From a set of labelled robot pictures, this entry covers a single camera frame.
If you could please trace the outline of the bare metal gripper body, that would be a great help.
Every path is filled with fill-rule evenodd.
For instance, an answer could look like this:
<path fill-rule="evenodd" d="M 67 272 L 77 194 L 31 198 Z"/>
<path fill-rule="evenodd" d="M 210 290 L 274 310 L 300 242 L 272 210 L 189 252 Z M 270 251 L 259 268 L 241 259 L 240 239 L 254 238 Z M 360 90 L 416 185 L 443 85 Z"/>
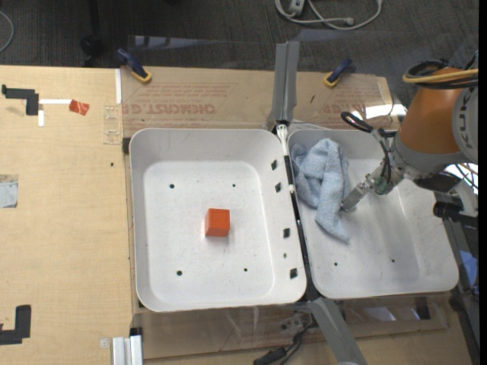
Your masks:
<path fill-rule="evenodd" d="M 374 192 L 377 195 L 389 194 L 402 180 L 404 176 L 400 171 L 383 163 L 364 180 L 358 184 L 359 191 L 363 193 Z"/>

